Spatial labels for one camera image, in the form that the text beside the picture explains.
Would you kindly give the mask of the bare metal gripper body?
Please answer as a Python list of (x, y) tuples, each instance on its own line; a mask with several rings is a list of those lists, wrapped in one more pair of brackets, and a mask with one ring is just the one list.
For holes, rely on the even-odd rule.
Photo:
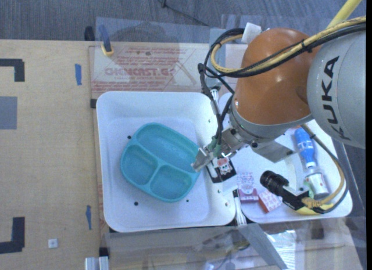
[(212, 136), (212, 141), (204, 147), (206, 157), (209, 159), (234, 156), (236, 152), (247, 146), (257, 147), (255, 139), (242, 136), (245, 132), (228, 127)]

